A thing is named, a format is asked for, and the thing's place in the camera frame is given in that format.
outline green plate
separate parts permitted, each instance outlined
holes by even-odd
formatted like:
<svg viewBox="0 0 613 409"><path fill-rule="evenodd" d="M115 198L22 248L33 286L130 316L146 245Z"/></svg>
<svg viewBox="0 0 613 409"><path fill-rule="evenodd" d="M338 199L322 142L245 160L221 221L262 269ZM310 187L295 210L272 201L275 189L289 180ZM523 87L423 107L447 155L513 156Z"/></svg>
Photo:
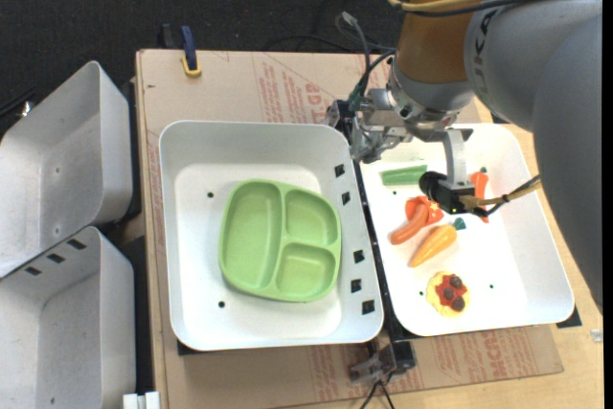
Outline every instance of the green plate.
<svg viewBox="0 0 613 409"><path fill-rule="evenodd" d="M338 212L320 194L264 179L232 190L219 265L235 288L287 302L318 300L336 283L340 252Z"/></svg>

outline toy red pepper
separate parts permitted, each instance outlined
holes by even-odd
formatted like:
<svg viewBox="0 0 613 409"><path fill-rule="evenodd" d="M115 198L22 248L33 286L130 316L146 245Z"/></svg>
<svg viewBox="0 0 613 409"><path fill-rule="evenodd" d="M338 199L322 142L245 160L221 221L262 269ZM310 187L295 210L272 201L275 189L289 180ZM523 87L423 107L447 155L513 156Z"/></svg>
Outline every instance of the toy red pepper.
<svg viewBox="0 0 613 409"><path fill-rule="evenodd" d="M404 213L409 223L395 230L390 235L390 242L398 245L414 236L426 225L436 223L443 218L443 210L439 204L430 201L425 196L417 196L407 200L404 205Z"/></svg>
<svg viewBox="0 0 613 409"><path fill-rule="evenodd" d="M486 184L489 181L486 168L481 168L477 172L474 172L470 176L470 182L475 185L475 197L485 199L486 197ZM489 218L482 216L481 220L484 223L489 223Z"/></svg>

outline cardboard sheet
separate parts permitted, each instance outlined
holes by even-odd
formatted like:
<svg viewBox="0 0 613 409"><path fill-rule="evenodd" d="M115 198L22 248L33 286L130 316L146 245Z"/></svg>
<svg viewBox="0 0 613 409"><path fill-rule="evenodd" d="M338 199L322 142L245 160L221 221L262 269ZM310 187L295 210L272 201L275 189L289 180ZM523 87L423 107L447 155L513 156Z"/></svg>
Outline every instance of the cardboard sheet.
<svg viewBox="0 0 613 409"><path fill-rule="evenodd" d="M321 123L335 99L346 99L363 71L363 57L275 53L199 52L202 75L188 78L181 52L144 50L137 56L147 135L151 220L159 288L166 392L163 404L179 408L264 409L363 398L348 368L365 361L365 346L312 346L242 352L179 354L169 316L168 275L158 139L178 120ZM385 84L379 64L371 86ZM474 105L461 122L479 122ZM380 339L385 343L385 333ZM417 367L394 376L390 393L419 391L563 371L549 326L472 332L412 342Z"/></svg>

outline white tray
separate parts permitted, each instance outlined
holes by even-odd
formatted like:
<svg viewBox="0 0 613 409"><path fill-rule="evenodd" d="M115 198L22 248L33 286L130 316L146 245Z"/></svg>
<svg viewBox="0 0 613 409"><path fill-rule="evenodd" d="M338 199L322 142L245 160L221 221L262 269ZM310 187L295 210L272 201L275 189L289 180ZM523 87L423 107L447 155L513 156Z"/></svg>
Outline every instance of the white tray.
<svg viewBox="0 0 613 409"><path fill-rule="evenodd" d="M132 196L127 101L91 61L18 121L0 145L0 278Z"/></svg>
<svg viewBox="0 0 613 409"><path fill-rule="evenodd" d="M521 148L506 128L495 124L455 125L474 128L465 144L466 169L486 167L486 197L510 193L528 181ZM362 164L364 186L379 241L394 312L414 334L431 336L482 329L510 328L561 322L574 309L574 297L543 210L535 193L502 206L489 224L472 215L459 215L466 229L456 243L416 267L408 261L430 225L412 239L392 245L389 236L406 223L404 203L423 194L419 186L384 186L380 173L417 164L446 173L443 145L414 139L383 153L381 161ZM445 214L442 223L458 216ZM428 280L438 271L458 274L471 290L471 303L456 318L442 317L425 300Z"/></svg>
<svg viewBox="0 0 613 409"><path fill-rule="evenodd" d="M183 344L216 351L359 343L379 333L375 262L349 146L339 132L324 125L176 122L160 137L160 158L170 320ZM337 177L338 166L344 172ZM336 287L323 299L279 302L224 282L217 255L223 210L230 191L252 178L312 190L338 210L341 265ZM343 204L345 193L350 199ZM356 280L360 289L352 292Z"/></svg>
<svg viewBox="0 0 613 409"><path fill-rule="evenodd" d="M0 281L0 407L117 409L134 391L129 261L88 227Z"/></svg>

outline toy carrot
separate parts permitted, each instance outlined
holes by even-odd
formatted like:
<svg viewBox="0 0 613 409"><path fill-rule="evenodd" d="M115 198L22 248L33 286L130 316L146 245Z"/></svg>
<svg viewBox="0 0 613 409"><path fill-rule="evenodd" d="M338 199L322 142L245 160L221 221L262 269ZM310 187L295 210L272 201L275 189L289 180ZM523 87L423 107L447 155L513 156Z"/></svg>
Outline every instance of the toy carrot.
<svg viewBox="0 0 613 409"><path fill-rule="evenodd" d="M437 203L425 196L417 196L407 200L404 213L409 223L396 229L390 235L390 242L398 245L414 236L422 227L430 225L443 218L443 211Z"/></svg>
<svg viewBox="0 0 613 409"><path fill-rule="evenodd" d="M489 177L486 168L481 168L481 170L474 172L470 176L470 182L475 185L475 197L485 199L488 181ZM487 216L482 216L481 219L484 223L489 223L489 218Z"/></svg>
<svg viewBox="0 0 613 409"><path fill-rule="evenodd" d="M450 247L456 241L458 229L461 228L465 228L463 220L456 220L453 225L447 223L435 228L417 250L409 262L409 266L419 266Z"/></svg>

